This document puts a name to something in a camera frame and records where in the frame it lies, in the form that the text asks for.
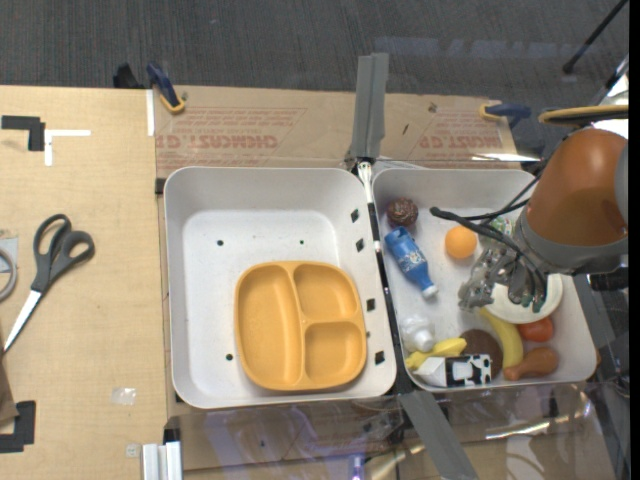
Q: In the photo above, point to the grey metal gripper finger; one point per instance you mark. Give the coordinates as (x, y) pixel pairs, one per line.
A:
(486, 296)
(469, 295)

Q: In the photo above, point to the white plastic tray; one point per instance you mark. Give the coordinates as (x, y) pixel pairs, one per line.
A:
(210, 293)
(450, 193)

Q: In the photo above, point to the brown chicken drumstick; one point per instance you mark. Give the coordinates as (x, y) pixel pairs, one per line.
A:
(537, 362)

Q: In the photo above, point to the red tomato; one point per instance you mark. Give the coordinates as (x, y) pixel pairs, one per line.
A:
(537, 330)

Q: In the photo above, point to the black and white milk carton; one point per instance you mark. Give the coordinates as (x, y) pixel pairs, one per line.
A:
(467, 370)

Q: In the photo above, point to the brown cardboard board red print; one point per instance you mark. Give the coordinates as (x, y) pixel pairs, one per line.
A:
(260, 138)

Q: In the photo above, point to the black cylinder on white bracket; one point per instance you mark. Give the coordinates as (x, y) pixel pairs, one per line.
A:
(607, 280)

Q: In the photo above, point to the blue plastic bottle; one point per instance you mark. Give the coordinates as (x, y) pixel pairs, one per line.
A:
(409, 258)

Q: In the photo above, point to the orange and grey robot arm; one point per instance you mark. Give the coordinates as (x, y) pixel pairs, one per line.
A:
(580, 193)

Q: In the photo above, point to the orange ball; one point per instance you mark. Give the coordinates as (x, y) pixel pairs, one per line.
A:
(461, 242)

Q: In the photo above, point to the green and white can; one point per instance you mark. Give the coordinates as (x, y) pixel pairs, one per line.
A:
(502, 225)

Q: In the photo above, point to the brown round biscuit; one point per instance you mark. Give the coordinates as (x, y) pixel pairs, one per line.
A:
(484, 342)

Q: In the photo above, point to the grey tape roll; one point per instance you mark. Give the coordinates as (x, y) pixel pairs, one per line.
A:
(4, 288)

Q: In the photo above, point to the orange divided plate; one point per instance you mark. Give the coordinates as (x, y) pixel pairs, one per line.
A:
(270, 318)

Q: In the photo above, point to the yellow banana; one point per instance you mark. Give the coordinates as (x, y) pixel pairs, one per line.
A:
(511, 340)

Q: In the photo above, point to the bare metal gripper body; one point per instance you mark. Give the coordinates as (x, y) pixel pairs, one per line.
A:
(505, 270)

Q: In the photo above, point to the white round plate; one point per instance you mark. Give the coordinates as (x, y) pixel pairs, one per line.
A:
(505, 308)

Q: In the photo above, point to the small white bottle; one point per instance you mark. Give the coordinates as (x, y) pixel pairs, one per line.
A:
(417, 332)

